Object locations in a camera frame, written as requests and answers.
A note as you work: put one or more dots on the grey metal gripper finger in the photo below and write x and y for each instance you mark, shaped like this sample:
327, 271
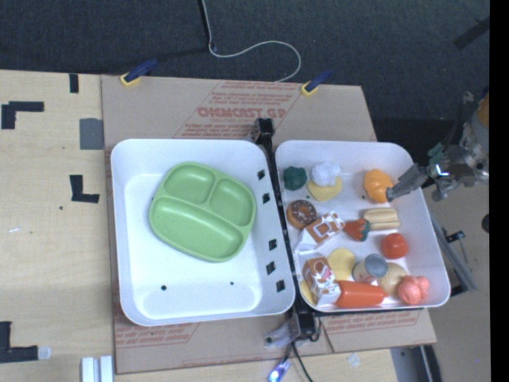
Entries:
407, 179
441, 191

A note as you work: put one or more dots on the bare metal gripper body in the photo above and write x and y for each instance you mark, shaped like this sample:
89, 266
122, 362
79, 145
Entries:
463, 167

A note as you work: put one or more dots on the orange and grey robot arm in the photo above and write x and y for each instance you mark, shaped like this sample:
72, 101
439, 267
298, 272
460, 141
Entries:
482, 127

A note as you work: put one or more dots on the orange pumpkin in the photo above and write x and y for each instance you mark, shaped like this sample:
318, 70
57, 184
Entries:
375, 185

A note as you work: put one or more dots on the white plastic tray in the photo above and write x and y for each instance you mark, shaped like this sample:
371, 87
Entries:
135, 233
421, 229

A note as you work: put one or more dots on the tan hot dog bun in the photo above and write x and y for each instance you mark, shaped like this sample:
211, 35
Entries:
381, 218

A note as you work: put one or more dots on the red tomato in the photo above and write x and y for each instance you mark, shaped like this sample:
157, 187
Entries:
393, 246

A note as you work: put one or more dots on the red strawberry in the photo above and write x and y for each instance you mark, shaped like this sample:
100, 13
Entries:
356, 229

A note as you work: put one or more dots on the white cauliflower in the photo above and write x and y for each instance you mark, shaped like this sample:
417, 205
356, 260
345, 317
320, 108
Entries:
325, 173

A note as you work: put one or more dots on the yellow heart-shaped slice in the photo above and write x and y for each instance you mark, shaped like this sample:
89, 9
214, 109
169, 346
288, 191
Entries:
324, 192

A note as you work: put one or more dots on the small can grey lid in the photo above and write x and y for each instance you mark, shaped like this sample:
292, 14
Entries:
371, 267

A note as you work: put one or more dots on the tan round biscuit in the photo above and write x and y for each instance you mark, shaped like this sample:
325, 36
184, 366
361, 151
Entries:
391, 277

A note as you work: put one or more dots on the orange and white carton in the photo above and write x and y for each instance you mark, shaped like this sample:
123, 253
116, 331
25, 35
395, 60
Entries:
322, 229
320, 281

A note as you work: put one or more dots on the pink lumpy toy food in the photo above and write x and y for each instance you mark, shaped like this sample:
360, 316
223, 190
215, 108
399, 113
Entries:
413, 291

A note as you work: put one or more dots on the yellow rounded slice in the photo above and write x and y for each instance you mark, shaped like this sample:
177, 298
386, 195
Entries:
341, 263

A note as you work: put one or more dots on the green broccoli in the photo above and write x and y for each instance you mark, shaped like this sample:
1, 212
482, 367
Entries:
295, 178

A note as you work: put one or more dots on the brown doughnut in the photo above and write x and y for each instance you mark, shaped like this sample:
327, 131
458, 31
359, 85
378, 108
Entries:
296, 217

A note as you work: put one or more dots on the orange carrot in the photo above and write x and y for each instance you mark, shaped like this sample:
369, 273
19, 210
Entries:
360, 295

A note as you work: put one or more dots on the thin black rod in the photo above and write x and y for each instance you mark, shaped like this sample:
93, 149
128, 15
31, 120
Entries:
278, 197

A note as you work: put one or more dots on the yellow flat piece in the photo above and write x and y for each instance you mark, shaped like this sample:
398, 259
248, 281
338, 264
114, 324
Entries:
305, 291

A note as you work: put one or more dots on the green divided plate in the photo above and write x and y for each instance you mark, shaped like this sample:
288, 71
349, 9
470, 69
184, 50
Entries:
199, 217

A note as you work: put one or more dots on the brown cardboard board red print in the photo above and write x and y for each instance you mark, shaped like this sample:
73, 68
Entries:
159, 106

